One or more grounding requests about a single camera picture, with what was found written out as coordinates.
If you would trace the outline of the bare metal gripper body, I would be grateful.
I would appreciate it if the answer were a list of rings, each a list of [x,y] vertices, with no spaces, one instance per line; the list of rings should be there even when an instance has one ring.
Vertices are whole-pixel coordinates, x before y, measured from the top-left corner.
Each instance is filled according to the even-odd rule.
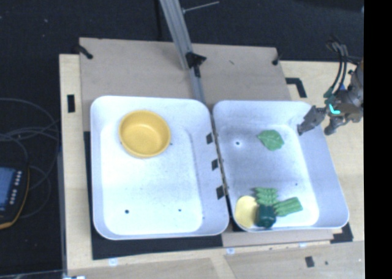
[[[359,122],[363,116],[363,81],[362,69],[350,71],[350,82],[338,89],[334,99],[335,115],[345,121]]]

